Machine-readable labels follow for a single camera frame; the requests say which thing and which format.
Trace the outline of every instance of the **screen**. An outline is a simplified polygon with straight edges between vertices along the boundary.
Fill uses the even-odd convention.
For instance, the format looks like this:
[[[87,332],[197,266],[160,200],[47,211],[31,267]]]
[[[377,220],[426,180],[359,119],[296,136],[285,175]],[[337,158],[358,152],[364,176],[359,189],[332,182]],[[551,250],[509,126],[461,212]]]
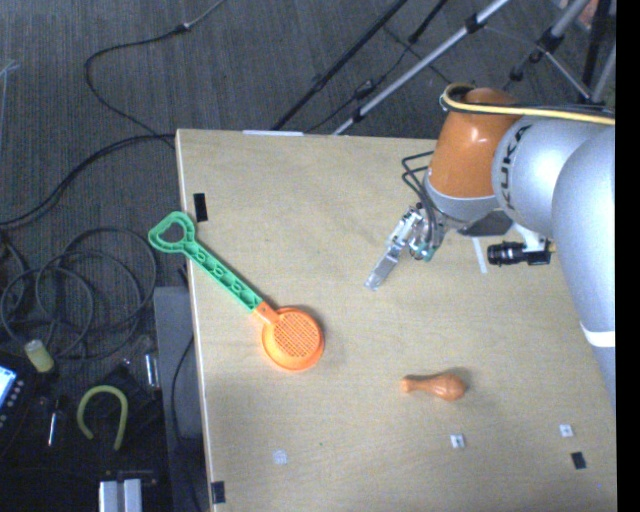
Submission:
[[[17,376],[18,374],[13,370],[0,366],[0,407],[4,405],[4,399],[9,394]]]

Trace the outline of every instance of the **yellow cable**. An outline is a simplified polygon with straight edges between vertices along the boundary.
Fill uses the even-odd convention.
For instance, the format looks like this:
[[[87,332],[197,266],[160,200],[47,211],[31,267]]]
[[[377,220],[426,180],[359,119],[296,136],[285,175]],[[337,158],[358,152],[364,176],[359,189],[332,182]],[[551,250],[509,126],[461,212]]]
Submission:
[[[612,119],[603,115],[595,114],[582,114],[579,112],[571,112],[568,110],[553,110],[542,107],[510,107],[507,105],[477,105],[472,103],[462,103],[451,98],[451,91],[453,89],[463,88],[466,91],[475,89],[474,86],[469,84],[451,84],[447,86],[442,95],[440,96],[440,104],[446,110],[450,108],[452,110],[460,110],[469,113],[478,114],[505,114],[505,115],[521,115],[521,116],[538,116],[538,117],[552,117],[557,119],[569,119],[572,121],[583,121],[587,123],[615,125],[615,119]]]
[[[118,388],[113,386],[95,386],[89,391],[87,391],[82,399],[80,400],[80,404],[78,405],[78,412],[76,413],[76,420],[78,421],[78,427],[82,430],[82,433],[87,437],[87,439],[93,439],[93,432],[89,430],[87,425],[84,422],[84,410],[87,407],[87,403],[94,395],[98,393],[111,393],[115,395],[120,400],[120,423],[118,424],[118,434],[116,435],[115,443],[113,444],[113,449],[118,451],[122,446],[122,439],[124,438],[124,430],[127,426],[127,415],[129,414],[129,402],[127,401],[127,397],[125,394],[120,391]]]

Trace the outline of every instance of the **orange sieve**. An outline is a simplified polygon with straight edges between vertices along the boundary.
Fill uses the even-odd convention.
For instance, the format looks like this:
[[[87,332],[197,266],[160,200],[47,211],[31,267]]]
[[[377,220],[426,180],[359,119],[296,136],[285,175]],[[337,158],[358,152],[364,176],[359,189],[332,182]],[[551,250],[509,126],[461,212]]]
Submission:
[[[183,237],[169,242],[162,235],[173,225],[182,228]],[[224,266],[195,238],[195,226],[188,215],[171,212],[149,231],[149,242],[159,251],[181,253],[235,297],[250,313],[263,322],[262,346],[266,354],[286,370],[306,370],[313,366],[324,351],[324,336],[311,315],[297,308],[274,310],[249,286]]]

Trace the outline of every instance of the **tripod leg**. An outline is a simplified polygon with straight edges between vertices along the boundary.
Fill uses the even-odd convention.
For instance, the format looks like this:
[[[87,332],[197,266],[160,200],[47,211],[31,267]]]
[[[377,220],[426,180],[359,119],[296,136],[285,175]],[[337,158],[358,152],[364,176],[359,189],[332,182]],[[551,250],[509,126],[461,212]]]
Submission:
[[[378,94],[375,98],[369,101],[366,105],[359,108],[355,114],[343,123],[338,129],[333,132],[334,135],[339,135],[347,130],[354,123],[361,121],[364,116],[371,111],[374,107],[376,107],[379,103],[384,101],[388,96],[393,94],[395,91],[400,89],[406,82],[411,80],[414,76],[416,76],[420,71],[422,71],[429,64],[432,64],[436,59],[438,59],[441,55],[450,50],[457,43],[462,41],[467,35],[473,34],[477,32],[480,28],[482,28],[485,22],[493,16],[496,12],[498,12],[502,7],[508,4],[511,0],[496,0],[495,2],[488,5],[485,9],[480,11],[477,14],[470,16],[463,28],[458,30],[455,34],[453,34],[449,39],[447,39],[444,43],[442,43],[438,48],[436,48],[433,52],[427,55],[424,59],[418,62],[415,66],[413,66],[409,71],[407,71],[404,75],[402,75],[398,80],[392,83],[389,87],[387,87],[384,91]]]
[[[400,8],[407,3],[407,0],[396,0],[396,2],[387,11],[380,16],[371,27],[365,32],[365,34],[358,39],[358,41],[343,53],[340,58],[333,63],[333,65],[327,70],[318,80],[315,81],[311,89],[284,114],[272,127],[272,130],[280,130],[306,103],[315,96],[316,93],[321,91],[325,85],[333,78],[333,76],[342,69],[342,67],[353,57],[366,43],[371,39],[378,30],[380,30],[387,21],[389,21],[393,15],[400,10]]]
[[[589,51],[587,52],[587,58],[582,72],[582,82],[589,87],[591,87],[598,52],[600,51],[600,44],[602,43],[606,32],[606,23],[610,9],[611,0],[599,0],[591,23],[591,31],[589,33]]]
[[[536,49],[511,69],[509,79],[520,82],[524,77],[524,67],[528,62],[536,64],[545,53],[553,53],[564,39],[564,34],[571,24],[580,16],[590,0],[575,0],[564,8],[558,20],[545,30],[536,41]]]
[[[609,53],[609,57],[607,58],[607,62],[605,62],[604,69],[602,71],[602,75],[600,75],[600,80],[593,89],[593,96],[591,97],[591,101],[596,105],[598,103],[602,103],[604,98],[604,89],[609,82],[609,78],[613,74],[616,67],[616,45],[613,45],[611,49],[611,53]]]

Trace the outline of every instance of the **table surface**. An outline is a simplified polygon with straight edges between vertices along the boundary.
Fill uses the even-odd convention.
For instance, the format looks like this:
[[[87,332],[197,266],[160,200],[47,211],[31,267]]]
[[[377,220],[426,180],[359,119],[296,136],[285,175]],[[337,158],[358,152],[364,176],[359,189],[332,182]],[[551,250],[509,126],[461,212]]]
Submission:
[[[502,238],[451,232],[431,262],[404,254],[376,292],[364,286],[416,202],[401,160],[435,141],[179,130],[176,142],[183,210],[195,219],[205,198],[198,240],[326,340],[311,369],[276,367],[260,324],[189,262],[216,512],[617,510],[615,415],[555,258],[486,267],[474,244]],[[467,383],[460,400],[401,391],[405,375],[445,371]]]

